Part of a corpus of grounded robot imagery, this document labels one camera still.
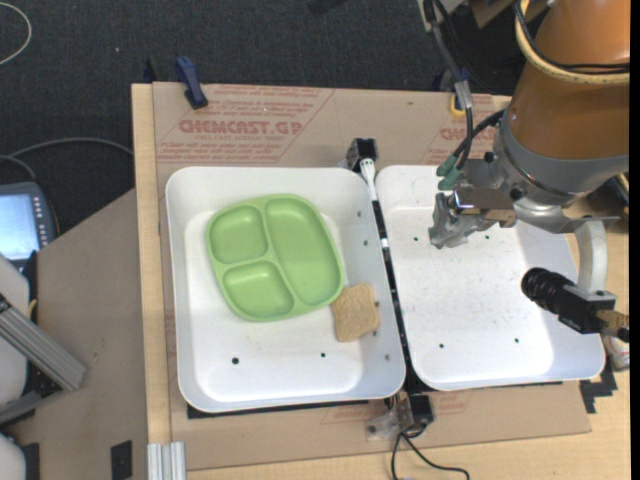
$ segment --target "wooden table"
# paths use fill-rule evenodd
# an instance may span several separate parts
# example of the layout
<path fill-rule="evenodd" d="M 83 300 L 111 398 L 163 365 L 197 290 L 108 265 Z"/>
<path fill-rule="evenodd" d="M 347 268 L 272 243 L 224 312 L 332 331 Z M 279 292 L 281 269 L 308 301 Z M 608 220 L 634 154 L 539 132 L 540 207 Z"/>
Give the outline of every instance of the wooden table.
<path fill-rule="evenodd" d="M 151 85 L 132 87 L 136 153 L 136 192 L 146 373 L 147 423 L 150 443 L 172 439 L 167 376 L 161 250 L 158 229 L 153 91 Z M 608 289 L 619 297 L 618 309 L 628 311 L 628 232 L 625 224 L 609 233 Z M 631 477 L 629 373 L 616 373 L 618 390 L 599 398 L 590 416 L 592 432 L 553 438 L 430 449 L 436 463 L 466 468 L 474 480 L 512 478 L 624 479 Z M 390 478 L 390 453 L 302 460 L 190 472 L 205 479 L 326 479 Z M 412 452 L 397 460 L 400 477 L 461 478 L 429 470 Z"/>

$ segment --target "green connector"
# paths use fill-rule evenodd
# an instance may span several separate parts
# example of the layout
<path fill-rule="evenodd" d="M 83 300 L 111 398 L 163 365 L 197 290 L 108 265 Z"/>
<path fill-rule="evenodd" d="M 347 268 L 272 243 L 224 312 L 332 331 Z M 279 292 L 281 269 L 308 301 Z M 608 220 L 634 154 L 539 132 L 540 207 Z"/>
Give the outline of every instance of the green connector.
<path fill-rule="evenodd" d="M 436 169 L 436 176 L 446 176 L 449 174 L 449 171 L 453 169 L 457 161 L 458 159 L 453 156 L 453 154 L 449 155 L 449 157 Z"/>
<path fill-rule="evenodd" d="M 438 190 L 453 190 L 458 176 L 460 176 L 460 170 L 455 166 L 452 167 L 447 175 L 438 183 Z"/>

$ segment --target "green plate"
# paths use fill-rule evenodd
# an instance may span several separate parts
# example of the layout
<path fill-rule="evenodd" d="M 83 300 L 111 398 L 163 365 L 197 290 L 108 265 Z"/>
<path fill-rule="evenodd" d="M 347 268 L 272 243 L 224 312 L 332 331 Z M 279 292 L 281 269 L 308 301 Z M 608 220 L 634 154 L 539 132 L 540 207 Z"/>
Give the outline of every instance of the green plate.
<path fill-rule="evenodd" d="M 333 302 L 344 268 L 320 212 L 306 199 L 279 194 L 217 212 L 206 231 L 209 257 L 229 306 L 269 322 Z"/>

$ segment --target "screen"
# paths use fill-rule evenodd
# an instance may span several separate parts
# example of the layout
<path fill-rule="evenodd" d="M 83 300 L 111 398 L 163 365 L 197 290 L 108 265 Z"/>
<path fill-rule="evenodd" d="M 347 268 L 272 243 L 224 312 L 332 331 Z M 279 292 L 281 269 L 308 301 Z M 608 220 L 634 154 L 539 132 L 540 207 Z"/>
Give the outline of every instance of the screen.
<path fill-rule="evenodd" d="M 39 248 L 31 197 L 0 196 L 0 253 L 8 260 L 21 260 Z"/>

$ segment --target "black floor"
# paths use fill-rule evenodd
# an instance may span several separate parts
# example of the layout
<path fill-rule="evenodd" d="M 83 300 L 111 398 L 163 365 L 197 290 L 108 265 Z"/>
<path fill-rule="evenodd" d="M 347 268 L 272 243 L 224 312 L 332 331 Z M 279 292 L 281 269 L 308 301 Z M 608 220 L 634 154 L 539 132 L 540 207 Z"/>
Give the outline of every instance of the black floor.
<path fill-rule="evenodd" d="M 152 58 L 175 80 L 187 55 L 203 82 L 431 90 L 443 69 L 416 0 L 0 0 L 22 9 L 33 38 L 0 65 L 0 155 L 70 137 L 131 147 L 130 86 Z M 522 67 L 505 11 L 478 30 L 453 16 L 466 57 L 486 85 L 508 92 Z M 0 7 L 0 59 L 26 26 Z M 472 84 L 472 88 L 482 91 Z M 34 151 L 37 173 L 64 232 L 133 187 L 125 153 L 88 144 Z M 28 179 L 0 163 L 0 183 Z"/>

